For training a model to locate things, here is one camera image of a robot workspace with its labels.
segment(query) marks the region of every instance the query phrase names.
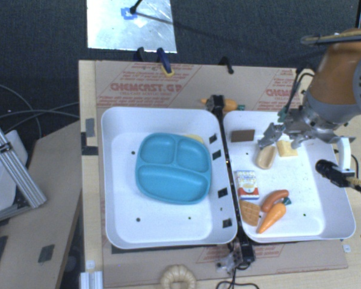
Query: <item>toy carrot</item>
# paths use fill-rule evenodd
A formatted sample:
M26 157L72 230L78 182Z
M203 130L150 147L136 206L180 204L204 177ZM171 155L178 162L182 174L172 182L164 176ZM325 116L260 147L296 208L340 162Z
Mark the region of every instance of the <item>toy carrot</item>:
M266 229L271 227L276 221L282 218L286 213L286 207L283 203L279 202L273 205L270 211L266 214L264 221L258 229L258 233L263 233Z

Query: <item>sausage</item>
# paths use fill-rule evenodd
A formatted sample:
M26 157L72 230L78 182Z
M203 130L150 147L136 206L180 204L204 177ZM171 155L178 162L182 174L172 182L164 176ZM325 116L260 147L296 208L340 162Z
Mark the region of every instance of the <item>sausage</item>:
M261 206L262 212L269 212L275 201L289 196L288 190L276 190L267 196L264 204Z

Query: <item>silver metal sheet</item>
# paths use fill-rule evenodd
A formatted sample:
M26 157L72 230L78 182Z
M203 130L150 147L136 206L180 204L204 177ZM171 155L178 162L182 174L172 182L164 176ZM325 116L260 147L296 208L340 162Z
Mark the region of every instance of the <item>silver metal sheet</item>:
M143 0L131 15L137 1L87 0L88 47L176 53L170 0Z

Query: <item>waffle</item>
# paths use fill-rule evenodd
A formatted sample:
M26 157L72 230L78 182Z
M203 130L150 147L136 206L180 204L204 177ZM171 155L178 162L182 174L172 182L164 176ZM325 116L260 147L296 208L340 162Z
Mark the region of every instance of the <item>waffle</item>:
M250 226L257 226L261 207L243 200L239 201L239 207L241 209L241 216L243 221Z

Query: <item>blue plate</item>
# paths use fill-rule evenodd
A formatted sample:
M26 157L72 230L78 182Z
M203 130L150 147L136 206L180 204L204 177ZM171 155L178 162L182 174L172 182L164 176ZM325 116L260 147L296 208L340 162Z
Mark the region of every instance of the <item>blue plate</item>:
M140 191L149 197L173 204L196 204L210 189L209 151L195 139L151 134L139 148L135 179Z

